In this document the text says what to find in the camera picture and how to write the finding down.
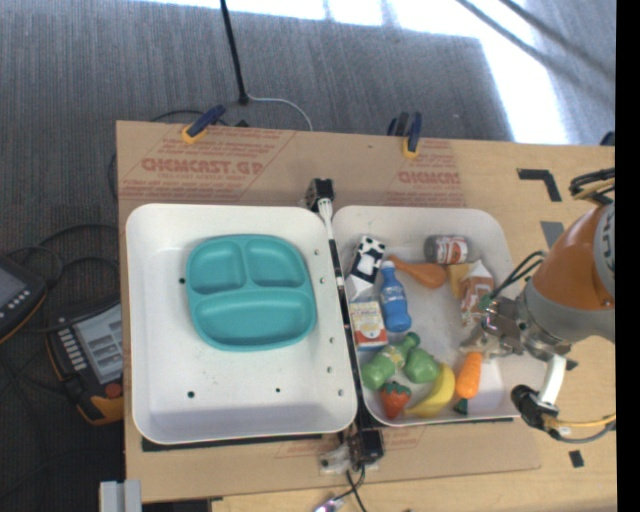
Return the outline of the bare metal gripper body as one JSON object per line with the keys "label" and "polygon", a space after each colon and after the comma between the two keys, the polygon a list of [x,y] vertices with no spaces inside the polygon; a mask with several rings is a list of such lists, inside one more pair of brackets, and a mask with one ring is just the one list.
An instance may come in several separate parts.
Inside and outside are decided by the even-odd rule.
{"label": "bare metal gripper body", "polygon": [[481,325],[489,340],[500,340],[510,347],[510,355],[529,353],[534,358],[552,358],[571,351],[569,341],[549,334],[536,323],[523,299],[493,299]]}

